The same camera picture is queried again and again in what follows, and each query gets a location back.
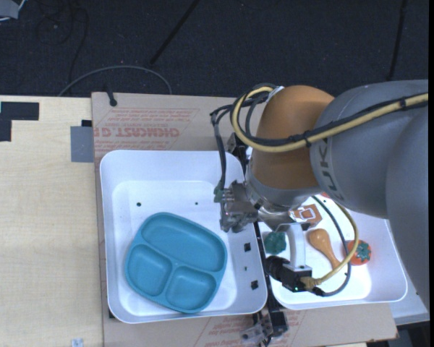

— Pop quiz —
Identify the black block with thin wires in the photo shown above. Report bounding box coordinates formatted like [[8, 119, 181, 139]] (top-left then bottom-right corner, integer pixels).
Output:
[[270, 309, 289, 338], [226, 132, 247, 158]]

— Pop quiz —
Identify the black cylinder on white bracket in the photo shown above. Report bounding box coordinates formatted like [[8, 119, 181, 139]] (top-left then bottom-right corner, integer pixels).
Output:
[[265, 221, 314, 293]]

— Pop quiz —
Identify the white and orange carton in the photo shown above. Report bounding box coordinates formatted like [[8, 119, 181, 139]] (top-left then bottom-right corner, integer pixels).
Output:
[[288, 203, 323, 228]]

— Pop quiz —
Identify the brown cardboard board red print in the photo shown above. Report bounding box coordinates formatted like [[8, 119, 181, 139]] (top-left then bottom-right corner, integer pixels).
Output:
[[90, 91, 399, 347]]

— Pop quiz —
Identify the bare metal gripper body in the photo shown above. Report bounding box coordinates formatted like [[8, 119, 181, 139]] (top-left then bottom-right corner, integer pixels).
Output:
[[219, 180, 280, 231]]

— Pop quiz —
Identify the green broccoli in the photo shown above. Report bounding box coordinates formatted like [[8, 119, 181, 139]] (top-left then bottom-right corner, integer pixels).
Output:
[[263, 231, 289, 257]]

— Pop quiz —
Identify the white plastic tray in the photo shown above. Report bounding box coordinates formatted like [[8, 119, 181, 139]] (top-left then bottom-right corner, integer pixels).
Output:
[[99, 149, 268, 325], [255, 189, 409, 312]]

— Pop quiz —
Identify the orange tomato with green top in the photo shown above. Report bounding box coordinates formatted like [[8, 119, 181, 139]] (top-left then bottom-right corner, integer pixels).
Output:
[[346, 239, 373, 267]]

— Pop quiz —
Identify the blue divided plate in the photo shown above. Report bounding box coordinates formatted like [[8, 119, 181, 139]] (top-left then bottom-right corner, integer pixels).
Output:
[[124, 212, 229, 314]]

